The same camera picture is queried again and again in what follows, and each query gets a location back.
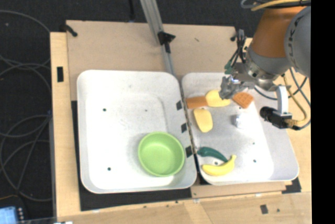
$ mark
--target black clip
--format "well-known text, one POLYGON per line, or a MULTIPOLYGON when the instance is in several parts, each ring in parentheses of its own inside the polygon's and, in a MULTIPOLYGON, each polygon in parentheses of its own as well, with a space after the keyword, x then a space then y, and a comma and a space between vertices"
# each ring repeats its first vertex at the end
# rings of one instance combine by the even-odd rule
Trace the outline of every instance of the black clip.
POLYGON ((170 42, 172 42, 174 38, 176 38, 175 35, 166 33, 164 31, 158 32, 159 43, 161 44, 161 46, 165 46, 166 53, 171 53, 170 42))

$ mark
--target green bowl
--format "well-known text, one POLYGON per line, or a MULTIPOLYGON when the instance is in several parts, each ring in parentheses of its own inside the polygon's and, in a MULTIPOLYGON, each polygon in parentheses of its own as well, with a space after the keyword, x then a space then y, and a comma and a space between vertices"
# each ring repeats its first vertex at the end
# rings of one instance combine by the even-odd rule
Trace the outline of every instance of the green bowl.
POLYGON ((184 165, 184 148, 173 135, 153 132, 142 138, 138 157, 143 168, 155 176, 171 176, 184 165))

